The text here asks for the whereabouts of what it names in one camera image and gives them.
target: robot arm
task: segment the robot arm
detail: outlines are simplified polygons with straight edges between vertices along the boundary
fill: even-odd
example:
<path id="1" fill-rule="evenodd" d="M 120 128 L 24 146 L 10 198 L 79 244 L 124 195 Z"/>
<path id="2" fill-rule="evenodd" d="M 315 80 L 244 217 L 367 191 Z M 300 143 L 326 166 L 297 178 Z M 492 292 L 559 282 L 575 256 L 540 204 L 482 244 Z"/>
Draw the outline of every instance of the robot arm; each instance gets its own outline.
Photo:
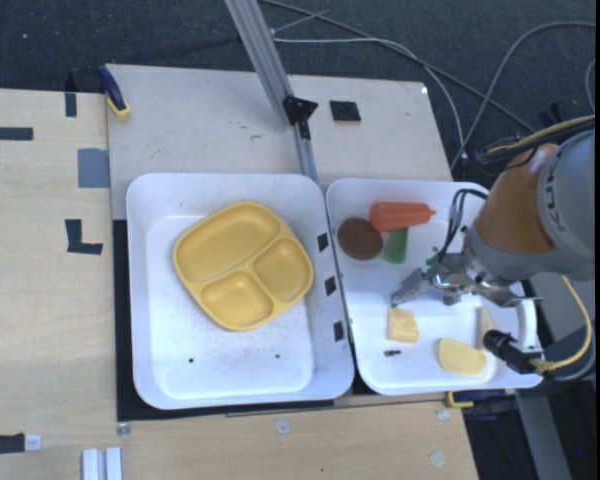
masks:
<path id="1" fill-rule="evenodd" d="M 530 346 L 535 325 L 528 325 L 535 319 L 535 307 L 510 286 L 540 272 L 581 281 L 595 276 L 594 123 L 593 116 L 580 118 L 479 152 L 483 158 L 509 154 L 513 159 L 488 195 L 466 190 L 456 194 L 445 244 L 426 271 L 417 269 L 391 294 L 392 304 L 436 288 L 448 305 L 472 292 L 498 306 L 516 308 L 518 340 L 494 330 L 485 335 L 485 346 L 520 373 L 536 371 L 530 362 L 540 355 Z M 551 143 L 558 134 L 566 134 L 566 140 Z M 463 199 L 470 193 L 485 202 L 461 252 L 447 253 L 459 228 Z"/>

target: white plate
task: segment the white plate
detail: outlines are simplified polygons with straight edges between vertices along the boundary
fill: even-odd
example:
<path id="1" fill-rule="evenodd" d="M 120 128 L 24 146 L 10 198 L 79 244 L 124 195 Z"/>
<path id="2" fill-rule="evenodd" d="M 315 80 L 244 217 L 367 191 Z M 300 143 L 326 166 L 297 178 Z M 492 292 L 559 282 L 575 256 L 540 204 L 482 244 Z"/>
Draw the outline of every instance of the white plate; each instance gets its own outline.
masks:
<path id="1" fill-rule="evenodd" d="M 173 246 L 190 226 L 253 200 L 277 213 L 307 250 L 315 281 L 287 311 L 251 331 L 228 331 L 177 276 Z M 333 399 L 354 375 L 320 187 L 297 174 L 146 174 L 127 192 L 133 378 L 159 409 Z"/>
<path id="2" fill-rule="evenodd" d="M 342 179 L 327 190 L 327 208 L 336 247 L 336 257 L 355 344 L 358 370 L 365 383 L 384 395 L 406 395 L 436 391 L 468 389 L 525 388 L 542 379 L 535 374 L 520 375 L 487 352 L 487 366 L 475 377 L 451 374 L 437 360 L 437 346 L 442 338 L 455 338 L 478 346 L 477 314 L 481 306 L 488 308 L 496 327 L 513 336 L 518 333 L 515 310 L 499 308 L 480 296 L 463 295 L 452 306 L 442 302 L 441 292 L 431 289 L 423 296 L 405 302 L 399 307 L 414 312 L 420 338 L 415 344 L 387 339 L 387 308 L 390 294 L 401 282 L 434 254 L 434 247 L 444 242 L 449 208 L 455 192 L 460 188 L 474 188 L 486 192 L 473 183 L 438 181 L 403 181 Z M 338 245 L 336 232 L 350 217 L 369 219 L 371 205 L 380 201 L 427 203 L 436 211 L 427 224 L 409 228 L 407 256 L 402 265 L 384 260 L 383 255 L 361 261 L 348 256 Z M 482 206 L 482 199 L 469 196 L 465 201 L 465 224 L 471 224 Z M 388 233 L 382 233 L 386 245 Z M 449 252 L 458 252 L 462 233 L 458 233 Z M 522 294 L 516 284 L 514 291 Z M 385 351 L 400 353 L 387 356 Z"/>

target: black floor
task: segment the black floor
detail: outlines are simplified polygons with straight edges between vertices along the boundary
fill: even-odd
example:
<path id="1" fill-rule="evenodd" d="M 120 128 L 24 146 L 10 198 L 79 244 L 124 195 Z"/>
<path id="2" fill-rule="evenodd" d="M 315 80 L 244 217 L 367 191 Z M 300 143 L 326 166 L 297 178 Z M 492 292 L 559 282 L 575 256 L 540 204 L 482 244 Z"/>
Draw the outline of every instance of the black floor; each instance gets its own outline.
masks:
<path id="1" fill-rule="evenodd" d="M 261 7 L 278 38 L 382 38 L 437 73 L 461 133 L 422 63 L 387 45 L 278 43 L 290 74 L 424 81 L 458 181 L 489 188 L 495 180 L 502 166 L 478 164 L 479 145 L 540 129 L 549 111 L 564 119 L 594 113 L 597 0 L 261 0 Z M 0 88 L 63 91 L 71 82 L 99 92 L 96 68 L 104 63 L 253 70 L 223 0 L 0 0 Z M 483 107 L 487 93 L 497 106 Z M 461 138 L 464 163 L 456 162 Z M 572 477 L 596 478 L 595 391 L 574 383 L 547 396 Z M 536 478 L 515 401 L 479 402 L 465 419 L 481 479 Z"/>

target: wooden table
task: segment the wooden table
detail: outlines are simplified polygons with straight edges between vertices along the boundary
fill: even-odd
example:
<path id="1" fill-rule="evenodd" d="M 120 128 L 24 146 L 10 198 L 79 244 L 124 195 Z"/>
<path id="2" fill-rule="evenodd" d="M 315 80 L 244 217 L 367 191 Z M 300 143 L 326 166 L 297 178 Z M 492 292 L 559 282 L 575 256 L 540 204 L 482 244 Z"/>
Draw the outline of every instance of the wooden table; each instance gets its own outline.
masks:
<path id="1" fill-rule="evenodd" d="M 82 450 L 120 447 L 130 479 L 476 479 L 460 409 L 439 396 L 345 396 L 334 407 L 129 422 L 116 417 L 111 194 L 78 184 L 77 152 L 108 149 L 104 96 L 0 89 L 0 479 L 80 478 Z M 101 254 L 67 252 L 65 221 Z M 280 432 L 285 420 L 286 432 Z"/>

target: black cable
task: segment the black cable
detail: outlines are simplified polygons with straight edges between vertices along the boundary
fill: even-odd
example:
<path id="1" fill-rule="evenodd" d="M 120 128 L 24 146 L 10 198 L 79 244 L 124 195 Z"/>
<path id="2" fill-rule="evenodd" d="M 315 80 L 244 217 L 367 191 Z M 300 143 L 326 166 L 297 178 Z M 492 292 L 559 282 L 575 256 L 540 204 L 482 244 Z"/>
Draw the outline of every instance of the black cable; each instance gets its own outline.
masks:
<path id="1" fill-rule="evenodd" d="M 587 26 L 587 27 L 593 27 L 595 28 L 595 24 L 592 23 L 587 23 L 587 22 L 554 22 L 554 23 L 548 23 L 546 25 L 540 25 L 539 27 L 536 27 L 534 29 L 529 30 L 528 32 L 526 32 L 525 34 L 523 34 L 520 38 L 518 38 L 518 40 L 513 44 L 513 46 L 511 48 L 509 48 L 509 51 L 507 52 L 507 54 L 504 56 L 504 58 L 502 59 L 502 62 L 500 62 L 500 65 L 498 66 L 498 69 L 496 70 L 495 74 L 493 75 L 493 78 L 491 79 L 491 84 L 489 85 L 489 89 L 487 90 L 486 94 L 483 97 L 483 101 L 482 104 L 480 105 L 480 108 L 478 109 L 478 112 L 476 113 L 475 118 L 473 119 L 473 123 L 471 125 L 471 128 L 469 128 L 469 131 L 467 132 L 467 135 L 464 138 L 464 143 L 462 145 L 462 147 L 460 148 L 460 150 L 458 151 L 458 153 L 456 154 L 456 156 L 454 157 L 453 161 L 450 163 L 450 169 L 453 170 L 453 168 L 456 166 L 456 163 L 458 162 L 458 160 L 461 158 L 462 154 L 464 153 L 467 144 L 469 143 L 469 140 L 471 140 L 471 137 L 473 136 L 473 132 L 475 131 L 476 127 L 478 126 L 478 121 L 480 120 L 480 118 L 482 117 L 482 114 L 485 111 L 485 108 L 487 106 L 487 103 L 491 97 L 491 94 L 493 93 L 493 90 L 495 89 L 496 86 L 496 82 L 498 81 L 498 78 L 500 78 L 500 74 L 502 73 L 502 70 L 504 69 L 506 63 L 508 62 L 509 58 L 511 57 L 511 55 L 513 55 L 513 52 L 515 51 L 515 49 L 523 42 L 525 41 L 527 38 L 529 38 L 530 36 L 532 36 L 533 34 L 540 32 L 542 30 L 545 30 L 549 27 L 571 27 L 571 26 Z"/>
<path id="2" fill-rule="evenodd" d="M 524 138 L 507 138 L 507 139 L 499 139 L 489 144 L 485 144 L 475 151 L 475 158 L 480 164 L 489 164 L 493 162 L 499 162 L 502 160 L 510 160 L 515 156 L 528 151 L 530 149 L 537 149 L 539 146 L 543 144 L 561 144 L 565 140 L 574 137 L 575 135 L 592 130 L 595 127 L 595 118 L 592 118 L 589 121 L 584 123 L 578 123 L 573 126 L 569 126 L 567 128 L 563 128 L 562 130 L 555 131 L 553 133 L 547 133 L 541 137 L 536 138 L 536 140 L 532 140 L 531 142 L 523 143 L 521 145 L 516 145 Z"/>
<path id="3" fill-rule="evenodd" d="M 593 365 L 596 364 L 596 332 L 595 329 L 591 329 L 591 343 L 589 344 L 589 357 L 577 370 L 570 372 L 566 375 L 559 375 L 556 372 L 559 370 L 548 371 L 545 373 L 548 379 L 552 379 L 558 382 L 570 382 L 582 380 L 584 374 L 589 373 Z"/>
<path id="4" fill-rule="evenodd" d="M 364 38 L 368 38 L 368 39 L 374 39 L 373 36 L 366 34 L 365 32 L 358 30 L 354 27 L 351 27 L 349 25 L 346 25 L 344 23 L 341 23 L 339 21 L 333 20 L 331 18 L 327 18 L 326 16 L 322 16 L 319 13 L 314 13 L 311 11 L 307 11 L 305 9 L 299 8 L 299 7 L 295 7 L 293 5 L 289 5 L 289 4 L 285 4 L 282 2 L 278 2 L 275 0 L 258 0 L 261 3 L 267 4 L 267 5 L 271 5 L 273 7 L 278 7 L 280 9 L 284 9 L 287 11 L 292 11 L 298 14 L 302 14 L 305 16 L 311 16 L 317 20 L 323 21 L 325 23 L 329 23 L 337 28 L 340 28 L 342 30 L 346 30 L 347 32 L 351 32 L 352 34 L 356 34 L 359 37 L 364 37 Z M 394 51 L 395 53 L 398 53 L 399 55 L 401 55 L 402 57 L 405 57 L 423 67 L 427 67 L 430 70 L 434 71 L 435 73 L 444 76 L 445 78 L 447 78 L 448 80 L 456 83 L 457 85 L 459 85 L 460 87 L 462 87 L 463 89 L 465 89 L 466 91 L 474 94 L 475 96 L 479 97 L 480 99 L 484 101 L 487 101 L 487 104 L 492 105 L 493 107 L 497 108 L 499 111 L 503 112 L 505 115 L 507 115 L 509 118 L 511 118 L 512 120 L 514 120 L 515 122 L 517 122 L 518 124 L 520 124 L 521 126 L 523 126 L 525 129 L 527 129 L 530 132 L 534 131 L 534 128 L 527 124 L 526 122 L 524 122 L 522 119 L 520 119 L 518 116 L 516 116 L 515 114 L 513 114 L 512 112 L 510 112 L 509 110 L 507 110 L 506 108 L 504 108 L 502 105 L 500 105 L 499 103 L 497 103 L 496 101 L 487 98 L 485 94 L 481 93 L 480 91 L 478 91 L 477 89 L 475 89 L 474 87 L 471 87 L 470 85 L 466 84 L 465 82 L 463 82 L 462 80 L 456 78 L 455 76 L 443 71 L 440 68 L 437 68 L 431 64 L 429 64 L 428 62 L 425 62 L 419 58 L 414 58 L 411 57 L 407 54 L 405 54 L 405 52 L 401 51 L 398 47 L 392 46 L 390 44 L 383 44 L 383 43 L 379 43 L 381 44 L 383 47 L 388 48 L 392 51 Z"/>
<path id="5" fill-rule="evenodd" d="M 487 198 L 487 194 L 485 194 L 484 192 L 480 192 L 479 190 L 474 190 L 471 188 L 460 189 L 453 195 L 453 199 L 451 200 L 451 215 L 449 216 L 449 224 L 447 226 L 447 235 L 444 244 L 437 253 L 438 263 L 441 263 L 444 259 L 445 255 L 447 254 L 447 249 L 449 248 L 449 245 L 451 245 L 451 242 L 453 242 L 453 239 L 455 238 L 458 229 L 460 229 L 460 224 L 462 224 L 462 210 L 464 208 L 464 200 L 469 194 L 479 197 L 481 199 Z"/>
<path id="6" fill-rule="evenodd" d="M 503 169 L 503 171 L 508 171 L 509 169 L 517 169 L 518 167 L 522 167 L 523 165 L 528 164 L 531 161 L 531 159 L 533 158 L 533 156 L 536 154 L 536 151 L 538 151 L 538 146 L 534 147 L 531 150 L 531 153 L 529 153 L 527 158 L 525 158 L 522 162 L 518 162 L 517 164 L 513 164 L 513 165 L 507 165 Z"/>

